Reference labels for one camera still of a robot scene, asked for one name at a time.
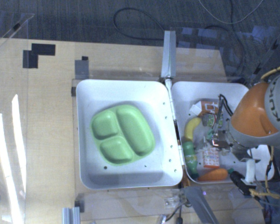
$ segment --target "wire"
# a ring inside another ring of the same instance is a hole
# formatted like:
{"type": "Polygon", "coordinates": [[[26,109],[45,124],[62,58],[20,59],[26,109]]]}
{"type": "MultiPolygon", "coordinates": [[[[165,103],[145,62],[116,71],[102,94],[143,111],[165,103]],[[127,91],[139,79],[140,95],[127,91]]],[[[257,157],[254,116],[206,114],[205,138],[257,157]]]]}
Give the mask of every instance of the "wire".
{"type": "Polygon", "coordinates": [[[262,4],[262,2],[263,2],[264,0],[261,0],[260,3],[259,3],[250,13],[248,13],[244,18],[242,18],[242,19],[239,20],[239,21],[235,21],[235,22],[225,22],[225,21],[222,21],[222,20],[218,19],[217,17],[215,17],[215,16],[203,5],[203,3],[201,2],[201,0],[198,0],[198,1],[200,2],[201,6],[202,6],[214,19],[216,19],[217,21],[219,21],[219,22],[221,22],[221,23],[223,23],[223,24],[229,24],[229,25],[231,25],[231,24],[240,23],[240,22],[242,22],[243,20],[245,20],[248,16],[250,16],[252,13],[254,13],[254,12],[256,11],[256,9],[262,4]]]}
{"type": "Polygon", "coordinates": [[[275,68],[275,69],[273,69],[273,70],[268,71],[268,72],[267,72],[266,74],[264,74],[260,79],[261,79],[261,80],[264,80],[266,77],[268,77],[268,76],[270,76],[270,75],[272,75],[272,74],[274,74],[274,73],[276,73],[276,72],[278,72],[278,71],[280,71],[280,66],[277,67],[277,68],[275,68]]]}
{"type": "MultiPolygon", "coordinates": [[[[249,152],[250,152],[251,158],[253,158],[252,150],[249,149],[249,152]]],[[[254,175],[254,179],[255,179],[256,184],[257,184],[260,188],[262,188],[262,189],[265,191],[266,189],[265,189],[265,188],[262,186],[262,184],[257,180],[256,175],[254,175]]]]}
{"type": "Polygon", "coordinates": [[[272,203],[268,203],[268,202],[265,202],[265,201],[262,201],[261,199],[260,199],[260,201],[259,201],[260,203],[263,203],[263,204],[265,204],[265,205],[270,205],[270,206],[273,206],[273,207],[280,207],[280,205],[277,205],[277,204],[272,204],[272,203]]]}
{"type": "Polygon", "coordinates": [[[225,110],[227,111],[227,113],[229,114],[229,116],[232,116],[233,115],[233,112],[231,110],[231,108],[229,107],[228,105],[228,102],[227,102],[227,99],[224,95],[220,94],[219,95],[219,100],[221,100],[221,98],[223,98],[223,105],[224,105],[224,108],[225,110]]]}
{"type": "Polygon", "coordinates": [[[270,196],[274,199],[280,199],[280,195],[276,194],[276,193],[272,193],[269,189],[269,185],[268,185],[268,180],[267,180],[267,176],[269,171],[271,170],[271,166],[272,166],[272,162],[273,162],[273,158],[274,158],[274,147],[271,146],[271,158],[269,161],[269,164],[266,167],[266,178],[265,178],[265,185],[266,185],[266,191],[267,192],[257,192],[255,189],[249,189],[250,193],[252,196],[270,196]]]}
{"type": "Polygon", "coordinates": [[[238,38],[234,28],[232,27],[232,31],[233,33],[231,33],[228,29],[224,28],[224,27],[221,27],[221,26],[218,26],[218,25],[210,25],[210,26],[207,26],[205,27],[204,29],[212,29],[212,28],[218,28],[218,29],[221,29],[225,32],[227,32],[228,35],[231,35],[231,38],[234,39],[234,41],[236,43],[238,43],[238,46],[240,48],[240,58],[239,58],[239,67],[243,64],[243,59],[245,57],[245,49],[244,49],[244,46],[242,44],[242,42],[240,41],[240,39],[238,38]]]}
{"type": "Polygon", "coordinates": [[[182,206],[181,206],[181,208],[179,209],[179,217],[181,217],[182,216],[182,206]]]}
{"type": "MultiPolygon", "coordinates": [[[[235,28],[234,28],[234,24],[233,24],[233,3],[232,3],[232,0],[228,0],[229,3],[230,3],[230,6],[231,6],[231,14],[230,14],[230,18],[231,18],[231,28],[232,28],[232,31],[233,31],[233,36],[236,40],[236,42],[239,44],[239,47],[240,47],[240,51],[241,51],[241,55],[240,55],[240,58],[239,58],[239,65],[237,67],[237,69],[233,72],[233,74],[231,76],[234,76],[237,72],[238,72],[238,69],[241,67],[241,71],[239,72],[239,74],[241,74],[243,71],[244,71],[244,66],[243,66],[243,63],[246,63],[246,55],[245,55],[245,48],[244,48],[244,45],[242,44],[238,34],[235,32],[235,28]]],[[[220,28],[222,30],[225,30],[227,32],[229,32],[227,29],[221,27],[221,26],[208,26],[207,28],[211,28],[211,27],[215,27],[215,28],[220,28]]]]}
{"type": "Polygon", "coordinates": [[[166,221],[165,221],[165,222],[169,221],[169,220],[176,214],[176,212],[177,212],[179,209],[182,208],[183,205],[186,205],[186,204],[188,204],[188,203],[189,203],[188,201],[185,201],[185,202],[179,204],[179,205],[175,208],[175,210],[172,212],[172,214],[170,214],[168,217],[166,217],[166,221]]]}
{"type": "Polygon", "coordinates": [[[116,13],[114,14],[113,16],[113,25],[115,27],[115,29],[122,35],[126,36],[126,37],[129,37],[129,38],[133,38],[133,39],[139,39],[139,40],[150,40],[150,41],[163,41],[164,39],[162,38],[145,38],[145,37],[137,37],[137,36],[132,36],[132,35],[129,35],[129,34],[126,34],[124,32],[122,32],[119,28],[118,28],[118,25],[116,23],[116,18],[118,16],[119,13],[121,13],[122,11],[126,11],[126,10],[134,10],[134,11],[137,11],[139,13],[142,13],[144,15],[146,15],[147,17],[149,17],[152,21],[154,21],[157,26],[163,31],[165,32],[165,29],[164,27],[150,14],[148,14],[147,12],[143,11],[143,10],[140,10],[140,9],[137,9],[137,8],[133,8],[133,7],[124,7],[122,9],[119,9],[116,11],[116,13]]]}
{"type": "Polygon", "coordinates": [[[272,208],[269,202],[269,199],[267,198],[267,196],[265,196],[265,208],[264,208],[264,217],[266,217],[268,215],[269,217],[269,221],[268,223],[272,223],[272,208]]]}

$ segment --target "carrot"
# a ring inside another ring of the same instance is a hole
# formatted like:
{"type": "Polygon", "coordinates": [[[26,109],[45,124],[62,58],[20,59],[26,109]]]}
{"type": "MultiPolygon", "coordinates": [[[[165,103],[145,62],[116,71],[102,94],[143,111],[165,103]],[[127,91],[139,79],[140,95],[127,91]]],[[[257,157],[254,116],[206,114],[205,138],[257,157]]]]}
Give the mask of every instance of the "carrot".
{"type": "Polygon", "coordinates": [[[220,181],[228,176],[228,171],[225,168],[216,168],[200,177],[199,181],[220,181]]]}

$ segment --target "food package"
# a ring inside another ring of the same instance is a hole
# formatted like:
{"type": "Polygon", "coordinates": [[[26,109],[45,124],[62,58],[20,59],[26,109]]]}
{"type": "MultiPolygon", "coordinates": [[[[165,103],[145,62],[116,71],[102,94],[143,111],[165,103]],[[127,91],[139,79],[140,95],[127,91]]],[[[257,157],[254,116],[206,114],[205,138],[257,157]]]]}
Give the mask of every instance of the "food package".
{"type": "Polygon", "coordinates": [[[217,114],[219,111],[219,103],[215,101],[201,100],[191,106],[189,115],[202,116],[205,113],[217,114]]]}
{"type": "Polygon", "coordinates": [[[211,147],[207,150],[204,150],[202,153],[203,156],[203,167],[204,168],[219,168],[219,153],[216,148],[211,147]]]}

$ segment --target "green sectioned plate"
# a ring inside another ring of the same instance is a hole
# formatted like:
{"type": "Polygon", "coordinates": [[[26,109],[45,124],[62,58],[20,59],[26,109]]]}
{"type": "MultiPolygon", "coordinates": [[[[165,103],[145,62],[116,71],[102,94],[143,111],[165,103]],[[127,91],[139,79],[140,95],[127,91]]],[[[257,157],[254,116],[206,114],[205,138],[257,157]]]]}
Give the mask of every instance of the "green sectioned plate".
{"type": "Polygon", "coordinates": [[[90,130],[103,158],[112,165],[124,165],[149,155],[154,135],[141,111],[132,105],[118,105],[96,114],[90,130]]]}

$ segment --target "banana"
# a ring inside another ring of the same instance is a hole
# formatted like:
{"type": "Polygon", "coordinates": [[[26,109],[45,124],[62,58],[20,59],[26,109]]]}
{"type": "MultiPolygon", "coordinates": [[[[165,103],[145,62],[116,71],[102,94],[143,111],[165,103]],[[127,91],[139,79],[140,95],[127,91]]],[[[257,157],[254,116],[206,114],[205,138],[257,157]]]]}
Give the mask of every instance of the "banana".
{"type": "Polygon", "coordinates": [[[191,119],[185,127],[185,138],[187,141],[193,141],[193,131],[200,124],[201,118],[195,117],[191,119]]]}

